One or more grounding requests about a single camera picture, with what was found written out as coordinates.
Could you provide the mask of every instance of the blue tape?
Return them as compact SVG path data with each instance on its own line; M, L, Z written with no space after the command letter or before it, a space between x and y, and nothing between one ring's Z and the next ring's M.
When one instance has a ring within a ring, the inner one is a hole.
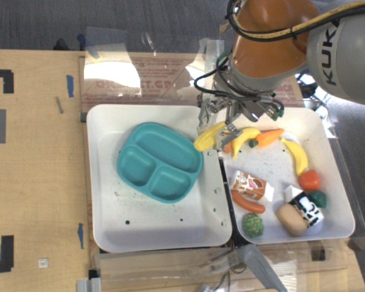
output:
M78 238L80 239L81 248L84 248L84 232L83 232L83 225L81 223L78 224L77 229Z
M66 86L68 87L69 97L73 97L74 84L73 77L71 75L66 75Z

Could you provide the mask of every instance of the yellow cable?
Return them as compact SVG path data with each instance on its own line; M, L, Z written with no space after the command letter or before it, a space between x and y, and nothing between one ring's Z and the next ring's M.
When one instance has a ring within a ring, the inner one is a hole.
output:
M306 21L304 23L298 24L296 26L293 26L292 28L286 28L283 30L280 30L278 32L272 32L272 33L249 33L249 32L243 32L241 31L241 33L243 35L246 35L247 37L253 37L253 38L260 38L260 39L270 39L270 38L276 38L276 37L281 37L284 35L287 35L291 32L297 32L303 28L306 28L312 24L316 24L322 20L325 20L327 18L329 18L332 15L338 14L340 12L343 11L348 11L348 10L352 10L356 7L364 7L365 6L365 0L360 0L360 1L354 1L345 5L342 5L340 7L337 7L333 10L330 10L326 13L323 13L321 15L318 15L317 17L314 17L312 19L310 19L309 21ZM239 26L240 29L243 29L243 27L238 23L237 21L237 17L235 16L235 14L233 14L234 17L234 21L236 23L236 25Z

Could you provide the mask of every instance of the toy broccoli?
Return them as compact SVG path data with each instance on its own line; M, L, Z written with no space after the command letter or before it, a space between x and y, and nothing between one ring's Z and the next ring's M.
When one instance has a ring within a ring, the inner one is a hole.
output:
M251 238L261 236L263 234L262 219L255 213L245 214L242 218L242 228Z
M317 207L324 209L327 204L327 197L324 192L320 190L314 190L308 194L308 199L315 203Z

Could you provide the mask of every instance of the teal divided plate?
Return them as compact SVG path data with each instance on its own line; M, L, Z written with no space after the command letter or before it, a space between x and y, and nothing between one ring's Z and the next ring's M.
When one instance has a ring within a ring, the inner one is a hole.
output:
M202 166L203 155L192 141L155 122L138 125L117 158L117 172L125 183L163 203L183 199Z

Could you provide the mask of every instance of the toy sausage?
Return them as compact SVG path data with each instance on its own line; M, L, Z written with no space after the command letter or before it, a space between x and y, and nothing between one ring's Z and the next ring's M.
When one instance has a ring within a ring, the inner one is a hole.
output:
M240 207L244 208L247 211L253 212L253 213L264 213L265 212L265 206L262 204L251 202L245 198L243 198L240 193L236 190L231 191L231 197L232 200L238 204Z

